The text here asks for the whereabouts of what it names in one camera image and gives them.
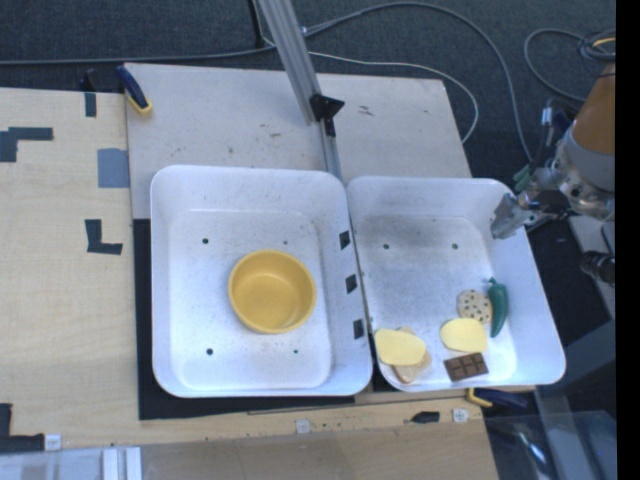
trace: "yellow bowl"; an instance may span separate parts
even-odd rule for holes
[[[291,254],[263,249],[244,256],[229,276],[229,299],[238,318],[262,333],[300,327],[316,305],[316,285]]]

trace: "black cable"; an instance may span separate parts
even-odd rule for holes
[[[264,36],[262,34],[262,27],[260,26],[260,18],[258,17],[258,6],[255,0],[247,0],[249,4],[249,14],[251,15],[251,25],[253,26],[253,33],[256,38],[256,49],[264,48]]]
[[[428,4],[428,3],[424,3],[424,2],[413,2],[413,1],[400,1],[400,2],[391,2],[391,3],[387,3],[387,4],[379,4],[379,5],[372,5],[370,7],[367,7],[365,9],[361,9],[359,11],[353,12],[351,14],[347,14],[346,16],[342,16],[341,18],[336,18],[334,20],[330,20],[327,21],[325,23],[319,24],[319,25],[315,25],[312,27],[309,27],[308,29],[306,29],[306,35],[307,37],[313,36],[319,32],[323,32],[325,30],[327,30],[328,28],[333,28],[336,27],[342,23],[346,23],[347,21],[350,21],[352,19],[355,18],[359,18],[361,16],[364,16],[365,14],[369,14],[372,12],[377,12],[383,9],[393,9],[393,8],[401,8],[401,7],[417,7],[417,8],[422,8],[422,9],[429,9],[432,11],[437,11],[437,12],[441,12],[444,13],[448,16],[451,16],[453,18],[456,18],[457,20],[463,22],[464,24],[466,24],[467,26],[469,26],[474,32],[476,32],[491,48],[491,50],[493,51],[493,53],[495,54],[495,56],[498,59],[498,62],[500,63],[500,67],[502,68],[502,72],[505,75],[506,81],[507,81],[507,87],[509,89],[509,97],[511,100],[511,108],[513,109],[513,116],[514,116],[514,121],[515,121],[515,126],[516,126],[516,131],[517,131],[517,135],[518,135],[518,139],[520,141],[520,145],[522,146],[522,149],[525,153],[525,156],[527,157],[528,161],[531,161],[532,157],[531,157],[531,153],[529,152],[529,148],[527,147],[525,138],[524,138],[524,133],[522,131],[522,126],[520,124],[520,114],[518,112],[518,105],[516,102],[516,98],[515,98],[515,91],[513,89],[513,82],[511,81],[511,75],[509,73],[509,68],[507,67],[506,62],[504,61],[502,54],[500,53],[500,50],[498,50],[498,47],[493,43],[493,41],[491,40],[491,38],[485,34],[482,29],[480,29],[480,27],[478,27],[475,23],[473,23],[471,20],[465,18],[464,16],[462,16],[461,14],[458,14],[455,11],[452,11],[451,9],[447,9],[446,7],[441,7],[439,5],[435,5],[435,4]]]
[[[578,44],[578,52],[580,55],[589,60],[595,60],[599,62],[615,62],[616,52],[607,51],[601,47],[603,44],[615,44],[616,42],[616,29],[604,30],[602,32],[596,32],[583,37]]]
[[[35,60],[0,60],[0,67],[5,66],[63,66],[84,64],[122,64],[124,62],[189,62],[197,60],[233,59],[247,57],[274,51],[275,46],[265,46],[259,49],[241,50],[227,53],[195,54],[195,55],[165,55],[150,57],[102,57],[96,59],[35,59]]]
[[[583,96],[576,96],[574,94],[569,94],[569,93],[563,91],[562,89],[559,89],[558,87],[555,87],[554,85],[550,84],[533,67],[533,63],[531,62],[531,59],[529,57],[529,45],[530,45],[531,41],[535,37],[538,37],[539,35],[542,35],[542,34],[562,35],[562,36],[571,37],[571,38],[576,39],[578,41],[580,41],[582,39],[582,36],[579,36],[578,34],[574,34],[573,32],[567,32],[566,30],[560,30],[560,29],[557,29],[557,28],[542,28],[542,29],[536,30],[536,31],[532,32],[531,34],[529,34],[527,36],[527,38],[525,39],[525,41],[524,41],[524,59],[525,59],[525,62],[527,63],[527,66],[529,67],[529,70],[531,71],[531,73],[533,73],[533,76],[535,76],[542,85],[544,85],[548,89],[552,90],[556,94],[561,94],[562,96],[564,96],[565,98],[568,98],[570,100],[584,101],[585,98]]]

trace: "wooden table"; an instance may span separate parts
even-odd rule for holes
[[[95,116],[86,105],[81,92],[0,89],[0,131],[54,134],[19,140],[16,161],[0,163],[0,402],[13,404],[12,434],[60,434],[65,449],[133,446],[291,435],[305,420],[311,432],[378,429],[393,441],[404,434],[388,429],[438,411],[437,425],[466,436],[460,446],[472,440],[475,478],[496,477],[483,426],[451,423],[456,408],[482,418],[460,391],[365,391],[342,407],[140,421],[131,192],[99,187],[97,166],[98,150],[128,150],[126,103],[96,94]],[[123,244],[121,254],[87,252],[87,219],[101,220],[102,241]],[[433,437],[429,456],[453,459],[440,452],[455,439]]]

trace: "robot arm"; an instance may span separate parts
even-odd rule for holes
[[[536,168],[516,196],[505,194],[494,213],[494,238],[572,213],[615,220],[614,63],[594,84],[549,165]]]

